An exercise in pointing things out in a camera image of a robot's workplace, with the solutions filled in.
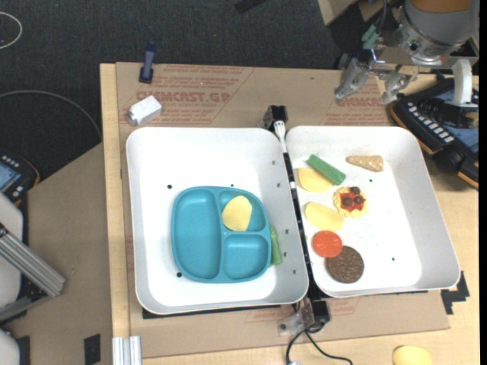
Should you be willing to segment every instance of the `cardboard sheet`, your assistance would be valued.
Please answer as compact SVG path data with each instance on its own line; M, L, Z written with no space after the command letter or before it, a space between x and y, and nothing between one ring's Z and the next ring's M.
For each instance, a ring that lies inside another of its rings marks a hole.
M154 66L152 84L138 82L141 64L117 63L120 151L129 308L132 335L142 338L143 357L203 353L287 344L278 321L291 306L144 319L134 285L134 260L126 139L129 107L154 95L162 104L154 126L259 127L270 105L286 105L288 129L296 125L391 125L373 76L360 92L335 102L340 71L198 65ZM439 291L327 300L332 321L318 341L448 329Z

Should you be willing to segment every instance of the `chocolate cookie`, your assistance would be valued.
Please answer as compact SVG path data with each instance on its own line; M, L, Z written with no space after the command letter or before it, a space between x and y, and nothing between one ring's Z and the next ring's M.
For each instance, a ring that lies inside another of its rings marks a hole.
M337 257L325 259L325 266L332 278L345 284L355 283L364 273L364 260L350 246L343 246Z

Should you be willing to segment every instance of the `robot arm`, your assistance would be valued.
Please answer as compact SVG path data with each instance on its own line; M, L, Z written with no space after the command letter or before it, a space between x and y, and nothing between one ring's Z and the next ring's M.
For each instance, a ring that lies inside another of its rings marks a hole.
M351 60L335 89L338 102L358 91L372 71L385 80L382 101L387 104L417 78L420 69L450 69L459 58L465 59L452 53L472 37L479 44L479 0L404 0L397 22L392 32L378 25L362 37L370 58ZM478 56L467 59L473 65Z

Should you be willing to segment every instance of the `black floor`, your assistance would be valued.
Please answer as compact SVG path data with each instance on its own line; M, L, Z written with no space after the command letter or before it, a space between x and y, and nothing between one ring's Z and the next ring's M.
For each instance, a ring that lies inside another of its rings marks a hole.
M356 6L326 27L317 0L0 0L0 11L0 148L43 179L100 142L99 64L142 61L149 40L156 63L330 69L367 29ZM23 29L10 46L9 15Z

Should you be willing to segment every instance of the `blue divided plate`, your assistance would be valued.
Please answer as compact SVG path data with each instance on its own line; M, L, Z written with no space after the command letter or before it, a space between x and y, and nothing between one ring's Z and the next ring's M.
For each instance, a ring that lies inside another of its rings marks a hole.
M246 231L229 230L221 213L237 196L252 205ZM271 258L269 220L262 202L242 189L199 186L185 189L174 201L171 218L174 261L196 281L235 283L262 275Z

